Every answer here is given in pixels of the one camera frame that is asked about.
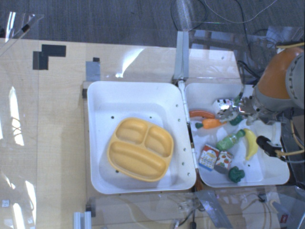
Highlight orange divided plate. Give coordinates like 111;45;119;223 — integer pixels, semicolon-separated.
106;117;175;183

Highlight green bottle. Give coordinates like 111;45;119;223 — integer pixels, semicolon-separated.
215;128;246;151

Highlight yellow banana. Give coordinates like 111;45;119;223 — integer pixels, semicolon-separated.
243;128;259;161

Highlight black cylinder on white bracket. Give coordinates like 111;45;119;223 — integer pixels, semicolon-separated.
255;122;284;157

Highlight dark green toy vegetable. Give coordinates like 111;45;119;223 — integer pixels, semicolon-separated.
229;114;244;126

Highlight green broccoli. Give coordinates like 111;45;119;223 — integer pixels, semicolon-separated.
228;166;246;184

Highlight red tomato print carton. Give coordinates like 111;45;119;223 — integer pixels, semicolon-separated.
213;150;235;175

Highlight orange carrot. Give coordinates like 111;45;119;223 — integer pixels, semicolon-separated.
195;118;227;130

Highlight orange sausage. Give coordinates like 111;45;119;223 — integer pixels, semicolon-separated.
189;109;216;120

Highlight white plastic tray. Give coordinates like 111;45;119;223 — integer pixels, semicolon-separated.
184;82;291;188
86;80;197;195

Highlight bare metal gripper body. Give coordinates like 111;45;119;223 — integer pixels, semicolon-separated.
237;96;263;126

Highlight yellow and blue carton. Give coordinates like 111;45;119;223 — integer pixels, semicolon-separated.
198;144;221;172

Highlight white carton with black spots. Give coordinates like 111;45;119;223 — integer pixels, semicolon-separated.
215;98;235;111

